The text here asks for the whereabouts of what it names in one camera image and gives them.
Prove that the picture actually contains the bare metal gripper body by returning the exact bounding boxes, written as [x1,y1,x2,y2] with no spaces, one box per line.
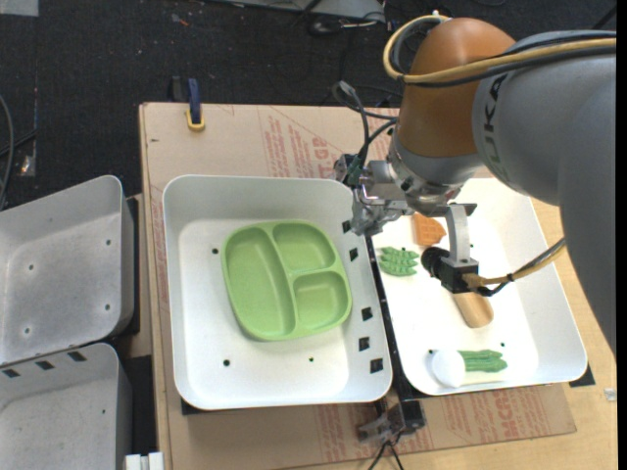
[360,160,460,217]

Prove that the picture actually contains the green toy pea pods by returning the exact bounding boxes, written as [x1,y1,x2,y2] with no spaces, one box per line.
[377,246,421,278]

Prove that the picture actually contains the orange toy waffle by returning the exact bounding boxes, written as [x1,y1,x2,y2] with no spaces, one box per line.
[410,211,449,249]

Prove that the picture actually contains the thin black rod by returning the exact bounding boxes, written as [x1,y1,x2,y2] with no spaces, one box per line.
[363,235,410,406]

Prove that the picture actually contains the brown cardboard board red print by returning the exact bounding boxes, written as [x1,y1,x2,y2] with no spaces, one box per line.
[138,102,579,470]

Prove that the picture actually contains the green divided plate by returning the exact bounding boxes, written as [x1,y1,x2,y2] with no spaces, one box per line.
[219,219,354,343]

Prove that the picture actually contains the tan toy bread roll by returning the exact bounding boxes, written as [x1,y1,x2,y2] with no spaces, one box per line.
[451,289,495,329]

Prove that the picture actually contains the white toy egg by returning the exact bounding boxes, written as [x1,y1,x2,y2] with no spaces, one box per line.
[429,349,466,390]

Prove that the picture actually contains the white plastic tray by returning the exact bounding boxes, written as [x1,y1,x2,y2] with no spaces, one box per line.
[0,174,136,368]
[162,173,394,411]
[0,342,134,470]
[364,177,589,398]

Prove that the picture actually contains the green toy asparagus bundle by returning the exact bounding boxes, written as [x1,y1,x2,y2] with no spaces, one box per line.
[457,349,509,387]

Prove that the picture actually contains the black cylinder on white bracket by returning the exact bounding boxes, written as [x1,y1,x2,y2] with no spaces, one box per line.
[420,203,481,295]

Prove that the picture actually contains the black block with wires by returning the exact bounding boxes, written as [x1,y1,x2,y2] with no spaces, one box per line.
[391,399,427,433]

